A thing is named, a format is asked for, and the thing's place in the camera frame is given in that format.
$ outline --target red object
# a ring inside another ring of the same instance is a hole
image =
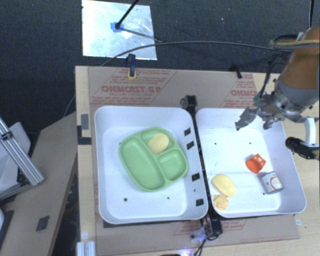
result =
[[[265,165],[266,160],[264,160],[259,154],[251,157],[249,160],[245,161],[246,167],[248,169],[257,174]]]

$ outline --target divided green plate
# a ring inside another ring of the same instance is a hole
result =
[[[162,153],[155,154],[147,143],[159,133],[169,137],[169,145]],[[148,192],[166,188],[182,178],[189,168],[179,144],[167,130],[160,127],[144,129],[125,138],[120,143],[119,156],[132,180]]]

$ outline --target black floor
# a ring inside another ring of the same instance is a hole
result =
[[[308,28],[310,1],[140,0],[139,4],[150,6],[154,34],[164,42],[225,41],[267,47],[277,36]],[[316,0],[312,24],[319,22]],[[136,66],[227,71],[237,64],[241,71],[265,72],[273,54],[216,44],[161,46],[156,53],[157,61],[138,60]],[[0,117],[9,126],[21,122],[34,133],[60,120],[75,94],[75,66],[99,66],[105,60],[82,56],[81,0],[0,1]],[[124,60],[108,65],[123,67]],[[68,113],[73,111],[74,103]],[[62,229],[71,219],[62,222]]]

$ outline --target beige toy food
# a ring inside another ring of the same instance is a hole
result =
[[[214,207],[220,211],[223,211],[228,206],[228,199],[222,194],[215,194],[213,197]]]
[[[166,150],[169,145],[169,137],[164,133],[157,133],[146,144],[154,154],[160,154]]]
[[[236,186],[232,180],[225,174],[218,174],[211,180],[214,185],[222,194],[228,198],[232,198],[236,192]]]

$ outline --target white can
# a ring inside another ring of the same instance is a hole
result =
[[[278,192],[284,188],[274,171],[264,175],[262,181],[268,194]]]

